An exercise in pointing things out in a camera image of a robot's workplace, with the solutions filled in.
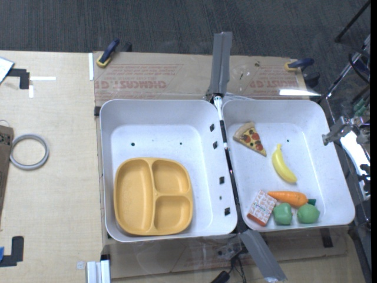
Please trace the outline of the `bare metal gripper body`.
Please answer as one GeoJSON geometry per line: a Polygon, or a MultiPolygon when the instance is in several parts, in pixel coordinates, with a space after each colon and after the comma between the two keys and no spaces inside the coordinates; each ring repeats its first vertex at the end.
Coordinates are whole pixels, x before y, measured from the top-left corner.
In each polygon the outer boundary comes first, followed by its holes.
{"type": "Polygon", "coordinates": [[[343,150],[347,153],[356,170],[362,170],[362,165],[370,165],[367,154],[361,144],[357,141],[357,134],[354,132],[352,126],[348,123],[342,124],[342,137],[340,143],[343,150]]]}

